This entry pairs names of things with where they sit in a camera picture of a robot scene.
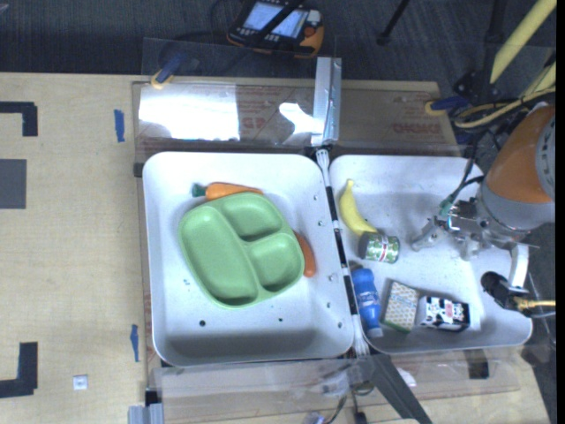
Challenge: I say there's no orange carrot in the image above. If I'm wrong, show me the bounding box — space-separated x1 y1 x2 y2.
191 181 265 201

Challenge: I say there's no orange sausage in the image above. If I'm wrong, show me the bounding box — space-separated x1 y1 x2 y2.
294 231 318 279

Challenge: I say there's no green patterned carton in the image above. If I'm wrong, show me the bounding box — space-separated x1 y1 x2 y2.
380 280 421 335

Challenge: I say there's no blue bottle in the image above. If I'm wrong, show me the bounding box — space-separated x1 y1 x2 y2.
349 266 385 339

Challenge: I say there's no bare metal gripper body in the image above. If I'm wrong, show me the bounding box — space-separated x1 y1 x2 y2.
443 198 492 247

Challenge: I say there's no black cylinder on white bracket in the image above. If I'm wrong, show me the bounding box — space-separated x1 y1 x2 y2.
480 242 531 312

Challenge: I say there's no green divided plate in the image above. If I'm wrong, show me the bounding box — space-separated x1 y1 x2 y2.
177 191 306 310

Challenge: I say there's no black and white carton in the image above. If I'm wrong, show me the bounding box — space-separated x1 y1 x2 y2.
414 295 471 332

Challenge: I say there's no green and white can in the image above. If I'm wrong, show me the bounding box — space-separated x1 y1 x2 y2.
357 231 401 265

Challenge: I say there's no yellow banana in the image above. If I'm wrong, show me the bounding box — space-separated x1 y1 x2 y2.
338 178 379 238

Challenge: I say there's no white plastic tray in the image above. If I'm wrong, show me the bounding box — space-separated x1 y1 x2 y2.
141 150 357 367
328 154 534 356

